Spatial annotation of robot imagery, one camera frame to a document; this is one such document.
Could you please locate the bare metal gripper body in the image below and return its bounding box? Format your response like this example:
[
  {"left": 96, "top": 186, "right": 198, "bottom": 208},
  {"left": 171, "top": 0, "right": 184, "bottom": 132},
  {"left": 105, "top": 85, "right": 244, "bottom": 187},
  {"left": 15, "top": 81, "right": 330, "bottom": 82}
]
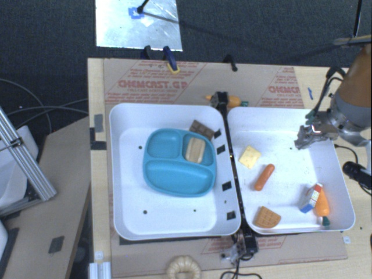
[{"left": 305, "top": 110, "right": 340, "bottom": 142}]

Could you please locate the white plastic tray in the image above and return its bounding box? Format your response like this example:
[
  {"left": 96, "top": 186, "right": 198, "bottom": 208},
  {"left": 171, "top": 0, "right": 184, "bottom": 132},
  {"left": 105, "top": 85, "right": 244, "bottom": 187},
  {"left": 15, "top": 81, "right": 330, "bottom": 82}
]
[
  {"left": 109, "top": 102, "right": 242, "bottom": 241},
  {"left": 226, "top": 106, "right": 356, "bottom": 235}
]

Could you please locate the orange toy sausage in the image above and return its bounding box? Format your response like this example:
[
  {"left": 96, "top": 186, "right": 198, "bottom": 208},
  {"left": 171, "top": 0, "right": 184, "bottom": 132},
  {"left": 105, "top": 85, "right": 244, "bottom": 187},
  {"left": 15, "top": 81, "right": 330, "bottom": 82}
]
[{"left": 254, "top": 163, "right": 276, "bottom": 192}]

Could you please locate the yellow toy cheese slice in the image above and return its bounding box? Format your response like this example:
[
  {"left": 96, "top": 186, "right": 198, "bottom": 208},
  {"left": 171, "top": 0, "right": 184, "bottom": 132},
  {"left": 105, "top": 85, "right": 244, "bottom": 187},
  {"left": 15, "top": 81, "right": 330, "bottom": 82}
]
[{"left": 238, "top": 145, "right": 262, "bottom": 170}]

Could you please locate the small white and blue carton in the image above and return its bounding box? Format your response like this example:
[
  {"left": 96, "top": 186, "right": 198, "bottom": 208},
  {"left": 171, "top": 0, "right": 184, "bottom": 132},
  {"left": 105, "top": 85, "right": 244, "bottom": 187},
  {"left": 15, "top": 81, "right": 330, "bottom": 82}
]
[{"left": 298, "top": 183, "right": 324, "bottom": 214}]

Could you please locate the thin black and white rod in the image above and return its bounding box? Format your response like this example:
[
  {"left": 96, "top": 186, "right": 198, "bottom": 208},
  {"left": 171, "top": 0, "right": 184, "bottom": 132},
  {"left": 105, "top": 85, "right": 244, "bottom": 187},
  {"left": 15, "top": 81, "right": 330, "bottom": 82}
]
[{"left": 220, "top": 103, "right": 248, "bottom": 235}]

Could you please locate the orange toy waffle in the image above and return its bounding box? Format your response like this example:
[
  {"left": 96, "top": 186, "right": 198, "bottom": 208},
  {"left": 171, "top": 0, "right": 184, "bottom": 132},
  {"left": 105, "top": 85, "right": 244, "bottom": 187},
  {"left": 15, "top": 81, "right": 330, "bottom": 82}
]
[{"left": 255, "top": 206, "right": 282, "bottom": 230}]

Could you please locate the brown toy chocolate bar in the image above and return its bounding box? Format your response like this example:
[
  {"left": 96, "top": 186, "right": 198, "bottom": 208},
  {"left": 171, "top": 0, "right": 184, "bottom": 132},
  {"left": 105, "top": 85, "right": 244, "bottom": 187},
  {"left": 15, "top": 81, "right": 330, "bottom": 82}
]
[{"left": 188, "top": 120, "right": 216, "bottom": 141}]

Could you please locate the tan toy bread slice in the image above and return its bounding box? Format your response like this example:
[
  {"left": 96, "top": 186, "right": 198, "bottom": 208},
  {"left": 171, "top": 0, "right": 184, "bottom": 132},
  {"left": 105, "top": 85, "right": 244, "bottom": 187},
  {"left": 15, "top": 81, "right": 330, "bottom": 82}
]
[{"left": 184, "top": 137, "right": 207, "bottom": 164}]

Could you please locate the blue divided plate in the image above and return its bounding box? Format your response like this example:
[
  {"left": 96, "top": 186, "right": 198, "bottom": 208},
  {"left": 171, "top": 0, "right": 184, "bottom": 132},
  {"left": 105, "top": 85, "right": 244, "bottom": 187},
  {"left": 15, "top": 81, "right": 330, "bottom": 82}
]
[{"left": 142, "top": 128, "right": 217, "bottom": 198}]

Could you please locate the brown cardboard board red print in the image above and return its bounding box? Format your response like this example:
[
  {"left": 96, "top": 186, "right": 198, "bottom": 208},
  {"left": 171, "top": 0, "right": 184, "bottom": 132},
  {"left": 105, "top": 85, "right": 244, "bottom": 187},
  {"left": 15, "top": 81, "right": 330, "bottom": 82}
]
[{"left": 103, "top": 58, "right": 349, "bottom": 271}]

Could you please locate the black cylinder on white bracket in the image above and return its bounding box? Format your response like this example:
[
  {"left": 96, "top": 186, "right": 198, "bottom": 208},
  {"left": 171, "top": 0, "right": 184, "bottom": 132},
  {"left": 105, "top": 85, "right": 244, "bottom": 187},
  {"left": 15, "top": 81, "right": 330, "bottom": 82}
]
[{"left": 337, "top": 126, "right": 372, "bottom": 190}]

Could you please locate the black block with thin wires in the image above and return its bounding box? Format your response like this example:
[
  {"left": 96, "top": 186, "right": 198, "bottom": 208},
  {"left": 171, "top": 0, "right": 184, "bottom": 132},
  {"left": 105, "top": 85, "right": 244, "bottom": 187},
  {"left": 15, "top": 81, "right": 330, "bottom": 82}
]
[
  {"left": 220, "top": 231, "right": 259, "bottom": 263},
  {"left": 210, "top": 91, "right": 230, "bottom": 109}
]

